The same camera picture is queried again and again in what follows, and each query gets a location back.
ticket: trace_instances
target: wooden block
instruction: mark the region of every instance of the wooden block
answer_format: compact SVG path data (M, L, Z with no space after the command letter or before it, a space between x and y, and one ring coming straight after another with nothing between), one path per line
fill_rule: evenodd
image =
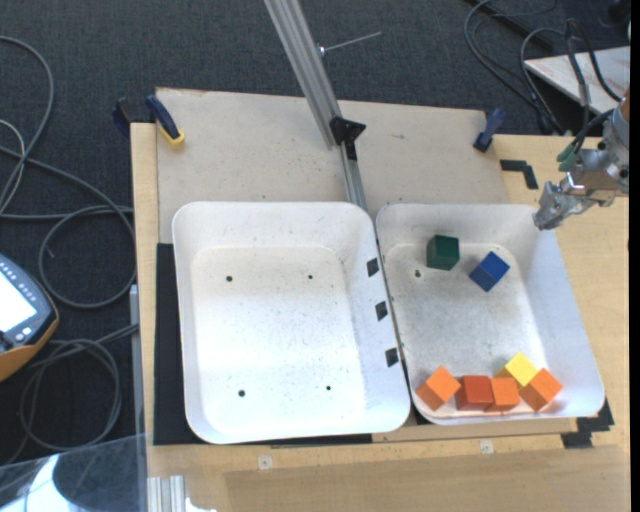
M542 368L529 383L520 390L520 396L537 412L551 402L561 389L562 384L560 384L546 368Z
M485 292L488 292L502 279L507 270L509 270L509 265L496 253L490 251L473 272L469 274L469 277Z
M491 379L486 375L463 375L456 393L456 407L460 411L483 411L493 404Z
M506 412L520 403L518 384L513 377L494 377L491 379L493 404L485 412Z
M416 389L416 394L434 411L449 401L460 389L460 383L443 366L439 366Z
M458 239L452 236L435 235L427 244L427 267L451 270L460 260Z
M522 352L518 352L494 377L513 377L518 387L522 388L533 379L536 373L538 369L534 364Z

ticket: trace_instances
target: white plastic tray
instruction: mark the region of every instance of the white plastic tray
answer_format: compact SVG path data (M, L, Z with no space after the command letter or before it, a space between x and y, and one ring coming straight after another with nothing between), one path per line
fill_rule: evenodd
M376 219L380 252L414 404L440 424L580 417L596 413L604 389L553 231L533 224L524 205L393 204ZM426 266L434 235L459 239L450 271ZM510 265L489 292L469 274L489 251ZM492 376L517 352L564 386L539 413L458 411L452 398L434 411L415 393L439 366L454 376Z
M378 318L387 292L364 211L195 202L176 213L173 242L196 435L227 444L403 424L410 399L387 360L397 340L391 314Z

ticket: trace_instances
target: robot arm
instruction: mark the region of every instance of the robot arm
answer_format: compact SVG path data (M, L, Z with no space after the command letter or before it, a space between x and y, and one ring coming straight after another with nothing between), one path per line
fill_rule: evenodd
M540 209L534 215L539 229L554 229L569 215L597 204L610 206L617 196L629 195L629 90L606 116L598 149L573 152L570 145L558 156L566 176L556 185L545 183Z

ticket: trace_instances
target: black mat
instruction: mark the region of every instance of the black mat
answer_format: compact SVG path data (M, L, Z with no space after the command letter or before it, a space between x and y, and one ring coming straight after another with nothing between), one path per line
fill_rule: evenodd
M180 315L173 245L158 244L157 256L153 443L156 445L202 443L203 441L189 427L185 415ZM370 443L371 440L370 434L357 434L274 439L248 444L335 445Z

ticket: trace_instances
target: cable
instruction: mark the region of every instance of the cable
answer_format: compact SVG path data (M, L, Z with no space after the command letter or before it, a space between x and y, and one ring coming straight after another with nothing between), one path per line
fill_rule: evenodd
M596 59L596 54L593 51L593 48L591 46L591 41L587 37L587 34L585 33L584 29L582 28L582 25L580 25L580 23L578 23L578 20L570 18L570 19L567 20L567 29L568 29L569 32L570 32L570 29L573 29L576 32L578 32L578 35L580 36L579 38L582 40L582 42L584 43L584 45L585 45L585 47L587 49L587 53L589 54L589 59L591 60L591 65L593 66L593 71L596 74L596 78L598 79L598 82L600 83L602 88L605 90L605 92L612 99L614 99L617 102L620 102L622 100L622 98L620 96L618 96L611 89L611 87L609 87L609 84L607 84L607 82L605 81L604 77L602 76L602 73L600 71L600 65L598 64L598 60Z
M540 94L540 91L538 91L538 88L536 87L536 85L533 83L533 80L531 79L531 77L529 76L529 71L527 70L526 66L525 66L525 58L524 58L524 54L525 54L525 50L527 48L527 45L529 44L529 41L531 41L531 39L533 37L535 37L537 34L541 33L541 32L550 32L558 37L563 37L563 33L559 30L556 29L552 29L552 28L539 28L534 30L533 32L531 32L527 37L524 38L524 40L522 41L522 45L520 46L520 69L522 70L522 74L525 77L525 81L527 82L527 85L529 87L529 90L531 91L531 94L533 95L533 97L535 97L537 100L540 100L542 102L542 104L544 105L544 108L547 112L550 113L550 115L553 116L553 113L551 112L551 108L547 105L547 103L544 101L544 98L542 96L542 94Z
M596 73L596 77L598 77L598 81L600 82L600 84L602 85L602 87L605 89L605 91L607 91L610 95L614 94L613 99L616 99L617 96L615 96L615 93L613 93L613 91L611 91L611 89L609 88L609 86L606 84L606 82L604 81L604 78L602 77L602 73L600 72L600 66L598 65L596 56L593 52L593 50L591 49L591 44L588 41L588 38L586 37L586 34L584 33L584 31L582 30L582 27L580 27L580 25L578 24L578 22L574 19L569 19L565 22L565 31L560 32L558 30L554 30L554 29L549 29L549 28L540 28L538 30L533 31L531 34L529 34L529 36L527 36L524 41L522 42L522 46L520 47L520 68L522 69L523 75L526 77L526 80L529 84L529 87L535 91L535 94L538 95L538 97L541 97L539 95L539 93L537 92L537 88L535 86L535 84L533 83L533 80L531 80L531 77L529 76L529 72L526 69L525 66L525 51L527 48L527 45L529 44L529 41L531 40L531 38L533 36L535 36L537 33L540 33L542 31L551 31L553 33L555 33L556 35L560 35L565 39L565 42L567 44L567 53L568 53L568 57L569 57L569 62L571 64L571 67L573 69L574 75L576 76L576 80L578 81L578 85L581 88L582 91L582 95L584 95L584 98L581 98L581 103L587 103L586 107L585 105L583 105L583 107L585 107L583 109L583 129L586 125L586 123L588 122L588 117L589 117L589 108L588 108L588 94L586 92L586 87L587 84L584 80L584 75L582 74L582 71L580 70L580 66L578 64L578 61L576 59L576 50L575 50L575 37L571 36L571 28L574 28L576 30L578 30L578 32L580 33L580 39L582 39L585 42L585 45L588 48L588 52L589 52L589 56L591 58L591 63L593 65L594 71Z
M575 138L573 139L572 144L575 145L578 143L578 141L580 140L580 138L584 139L587 137L588 133L595 128L596 126L604 123L607 119L609 119L611 117L611 115L613 114L613 110L607 110L606 112L602 112L602 114L598 114L596 117L594 117L591 121L589 121L589 123L587 124L587 126L585 126L580 132L578 132L575 136Z
M520 91L516 87L514 87L511 83L509 83L504 77L502 77L500 75L500 73L498 73L492 67L491 64L495 64L495 61L493 61L492 59L488 58L487 55L479 49L479 47L477 46L477 43L475 42L475 40L472 39L471 33L469 31L470 21L474 17L474 15L476 14L476 12L478 12L480 9L482 9L482 7L485 6L486 4L488 4L489 2L491 2L491 0L483 0L482 2L478 3L477 5L475 5L469 11L469 13L468 13L468 15L467 15L467 17L465 19L465 22L464 22L464 37L465 37L465 40L467 42L467 46L469 47L471 52L474 54L474 56L478 59L478 61L492 75L494 75L508 89L510 89L514 94L518 95L523 101L525 101L529 106L531 106L534 110L536 110L540 115L542 115L543 117L549 119L549 121L554 125L556 130L562 131L562 128L561 128L560 124L558 123L558 121L556 120L555 116L553 115L551 110L548 108L546 103L544 103L544 101L542 100L543 101L543 106L541 106L537 101L535 101L537 99L541 100L541 97L540 96L537 96L537 97L534 96L535 99L530 98L529 96L527 96L524 93L522 93L522 91ZM542 9L540 11L531 12L531 13L519 13L518 16L525 16L525 15L532 15L532 14L547 12L548 10L551 10L551 9L555 8L556 5L557 5L557 2L554 2L552 7L545 8L545 9Z
M45 254L48 250L48 244L53 237L55 237L62 227L66 226L69 222L73 221L77 218L82 217L96 217L102 215L116 215L118 220L124 225L128 234L130 235L132 241L135 241L135 233L131 222L127 218L127 216L131 215L133 210L130 207L119 206L115 204L106 194L98 190L96 187L87 183L86 181L73 176L72 174L63 171L55 166L51 166L45 164L43 162L37 161L30 157L30 153L33 148L39 142L42 133L51 117L51 112L53 109L54 96L55 96L55 83L53 80L53 75L51 73L51 69L40 53L29 46L28 44L19 41L17 39L0 36L0 43L5 42L11 45L18 46L19 48L26 50L28 53L33 55L39 63L44 68L47 74L47 81L49 86L48 98L47 98L47 106L45 112L40 120L40 123L36 129L36 132L33 138L29 141L28 144L24 142L24 138L20 134L20 132L15 129L12 125L9 125L6 122L3 122L4 125L8 126L9 129L14 131L17 137L21 141L20 152L13 151L11 149L0 146L0 152L11 156L17 159L17 164L13 168L12 172L9 175L4 187L2 187L0 192L0 220L5 221L26 221L26 222L55 222L54 226L45 236L39 250L38 255L38 267L41 276L41 282L43 286L47 289L47 291L55 298L57 301L66 304L70 307L80 310L92 310L103 308L107 305L110 305L119 299L121 299L125 294L130 291L131 286L135 282L136 272L135 266L132 272L131 278L125 287L120 290L118 293L113 295L112 297L96 302L96 303L80 303L78 301L74 301L62 296L58 293L51 285L47 278L47 274L45 271ZM84 208L80 208L71 213L56 213L56 214L11 214L6 213L6 209L11 203L12 199L15 196L15 193L18 189L20 181L23 176L23 171L25 165L33 165L39 169L42 169L54 176L61 178L63 180L69 181L75 186L79 186L83 190L89 192L93 196L97 197L101 204L94 206L87 206ZM105 348L103 345L111 342L122 339L124 337L132 335L138 329L137 325L127 326L121 329L114 331L111 334L108 334L98 340L89 340L85 338L79 338L72 341L61 341L61 340L49 340L47 347L53 347L53 350L50 351L50 354L47 357L41 357L43 352L40 352L35 359L33 359L23 371L34 371L33 375L27 381L24 390L20 396L20 404L18 417L20 419L20 425L24 430L24 436L21 439L17 449L13 453L13 455L8 459L6 463L15 462L20 455L22 454L27 442L30 440L48 450L53 450L57 452L68 451L71 449L82 448L86 446L90 446L96 444L103 439L113 430L118 418L120 416L120 411L122 409L122 397L121 397L121 381L120 375L118 373L118 365L109 350ZM91 357L93 357L96 361L98 361L108 372L111 380L113 381L113 399L111 401L111 406L109 409L109 415L106 421L106 424L102 428L101 432L97 434L95 437L90 439L87 442L84 442L80 445L75 446L66 446L56 444L54 442L50 442L42 439L39 435L37 435L33 431L33 425L36 417L36 409L38 406L39 395L41 387L43 386L43 379L47 370L51 367L51 365L55 364L58 361L63 360L74 354L85 353Z
M27 43L24 43L24 42L22 42L22 41L20 41L18 39L14 39L13 37L0 36L0 42L13 44L15 46L18 46L18 47L26 50L31 55L33 55L38 60L38 62L40 62L42 67L44 68L45 73L47 74L47 81L48 81L48 85L49 85L49 95L48 95L48 98L47 98L47 107L45 109L44 115L42 116L42 119L40 120L40 124L38 125L38 128L36 129L36 133L33 136L33 138L31 139L31 142L29 142L29 144L27 145L27 147L26 147L25 151L23 152L23 154L20 156L20 159L18 160L18 163L16 164L15 168L13 169L13 171L11 172L11 174L9 176L9 179L7 180L7 184L5 185L4 189L2 190L2 193L0 193L0 205L3 205L3 207L0 208L0 213L2 213L2 210L4 208L6 208L5 203L7 201L7 197L10 194L10 190L11 190L12 184L15 182L15 180L18 177L18 175L20 174L20 168L24 165L25 161L27 160L27 158L31 154L31 151L33 150L35 145L40 140L42 132L44 131L44 129L45 129L45 127L46 127L46 125L47 125L47 123L49 121L49 118L51 117L51 112L53 111L53 100L54 100L54 96L55 96L55 83L54 83L54 80L53 80L53 74L51 73L51 68L49 67L49 64L47 63L47 61L44 59L44 57L42 55L40 55L40 53L35 48L32 48Z
M32 440L36 444L55 452L66 452L78 448L86 448L88 446L97 444L109 434L109 432L113 429L115 423L118 421L118 417L122 409L122 396L118 365L114 357L103 345L131 336L132 334L137 332L137 330L138 325L130 325L120 328L97 340L50 340L47 343L48 346L55 347L51 354L49 354L44 359L38 359L36 356L36 359L32 360L24 368L24 371L35 370L34 374L27 381L27 384L25 385L24 390L20 396L18 417L20 420L20 425L24 430L24 436L16 451L13 453L13 455L11 455L11 457L9 457L7 461L4 462L4 464L11 464L15 460L17 460L17 458L22 454L22 451L24 450L29 440ZM99 434L94 436L89 441L86 441L79 445L66 446L46 441L33 431L33 423L36 415L40 388L43 385L43 378L46 374L46 371L54 363L83 352L86 352L94 359L96 359L100 364L102 364L113 380L113 399L111 408L109 409L109 415L106 425Z
M32 55L34 55L38 59L38 61L41 63L41 65L43 66L43 68L46 70L46 73L47 73L47 78L48 78L48 83L49 83L49 96L48 96L48 101L47 101L46 112L45 112L44 116L42 117L40 125L38 126L38 129L36 130L36 134L34 135L33 139L29 143L29 145L21 153L17 153L17 152L15 152L13 150L10 150L8 148L0 146L0 151L2 153L18 159L18 164L16 165L16 167L13 170L13 172L9 176L9 179L7 180L7 183L6 183L2 193L0 194L0 205L2 205L2 207L0 207L0 219L13 220L13 221L58 220L59 222L46 235L45 241L41 245L41 248L40 248L40 251L39 251L39 261L38 261L38 263L39 263L40 277L41 277L41 280L43 282L43 285L47 288L47 291L53 297L55 297L59 302L61 302L63 304L66 304L69 307L72 307L72 308L75 308L75 309L80 309L80 310L93 310L93 309L104 308L106 306L109 306L109 305L119 301L122 297L124 297L126 294L128 294L128 292L129 292L129 290L131 288L131 285L135 282L135 279L136 279L135 268L133 269L131 277L129 278L127 283L123 286L122 289L120 289L120 291L115 293L113 296L111 296L111 297L109 297L107 299L95 302L95 303L82 303L82 302L79 302L79 301L75 301L75 300L69 299L69 298L63 296L57 290L55 290L55 288L51 285L49 279L47 278L47 274L46 274L46 271L45 271L45 265L44 265L44 254L45 254L45 248L47 247L47 242L49 242L51 240L51 238L53 238L53 236L55 236L55 234L60 230L60 228L62 226L66 225L68 222L70 222L74 218L85 216L88 213L96 213L97 210L95 210L95 207L83 208L81 210L78 210L78 211L72 212L72 213L65 213L65 214L59 214L59 215L48 215L48 216L45 216L45 215L6 214L6 213L4 213L4 211L6 210L7 206L9 205L9 202L13 198L14 192L15 192L15 190L17 188L18 183L19 183L19 179L20 179L20 175L21 175L21 169L24 168L24 165L26 163L33 164L33 165L35 165L35 166L37 166L37 167L39 167L39 168L41 168L43 170L46 170L47 172L49 172L51 174L56 175L59 178L62 178L62 179L67 180L67 181L70 181L73 184L79 186L80 188L88 191L90 194L96 196L102 203L106 204L112 210L113 214L116 215L118 217L118 219L124 224L125 229L129 233L132 241L135 241L135 233L134 233L133 227L132 227L131 223L129 222L129 220L127 219L126 215L125 215L125 214L130 214L131 210L122 208L120 206L117 206L106 194L104 194L103 192L101 192L100 190L95 188L93 185L87 183L86 181L84 181L84 180L82 180L82 179L80 179L80 178L78 178L76 176L73 176L72 174L70 174L70 173L68 173L66 171L63 171L62 169L59 169L59 168L57 168L55 166L48 165L48 164L45 164L43 162L40 162L40 161L37 161L37 160L29 158L29 153L31 152L32 148L38 142L38 140L39 140L39 138L40 138L40 136L41 136L41 134L42 134L42 132L43 132L43 130L44 130L49 118L50 118L50 116L51 116L51 111L52 111L52 108L53 108L54 92L55 92L54 79L53 79L53 75L51 73L51 68L49 67L49 64L44 59L44 57L42 57L42 55L40 55L40 53L38 53L37 50L35 50L31 46L29 46L28 44L23 43L22 41L19 41L17 39L13 39L13 38L10 38L10 37L0 36L0 42L2 42L2 41L8 42L10 44L14 44L16 46L19 46L20 48L23 48L27 52L31 53Z
M478 26L476 26L476 29L474 30L474 35L475 35L475 31L477 30L477 28L482 24L483 22L480 22L478 24ZM542 31L546 31L548 29L538 29L538 30L534 30L532 31L530 34L527 35L527 37L525 38L525 41L528 43L531 39L533 39L536 35L538 35L540 32ZM562 36L562 33L560 31L556 31L555 35L558 36ZM557 122L557 120L555 119L555 116L553 114L553 111L551 110L551 108L549 107L549 105L547 104L547 102L544 100L544 97L542 96L542 94L540 94L540 91L538 91L538 89L535 87L535 85L533 84L533 82L531 81L531 79L529 78L528 73L526 72L526 70L524 69L524 64L522 64L521 66L521 75L517 75L516 73L514 73L512 70L506 68L505 66L502 66L500 63L498 63L496 60L492 59L488 54L486 53L482 53L482 55L490 62L492 62L496 67L504 70L506 73L509 73L511 76L513 76L515 79L517 79L519 82L521 82L525 87L527 87L530 91L530 99L531 102L534 106L534 108L545 118L549 119L554 125L556 130L558 131L562 131L559 123Z
M18 129L8 121L5 121L4 119L0 119L0 124L9 128L9 130L11 130L14 133L14 135L18 138L18 142L20 143L20 157L22 158L22 155L24 155L24 152L25 152L24 137L18 131ZM20 169L18 170L18 174L16 176L16 179L14 180L13 188L10 190L7 199L4 201L4 203L0 204L0 213L2 213L2 211L5 210L7 206L9 206L11 199L13 199L13 196L15 195L15 193L18 190L18 187L20 186L23 173L24 173L24 164L22 164L20 166Z

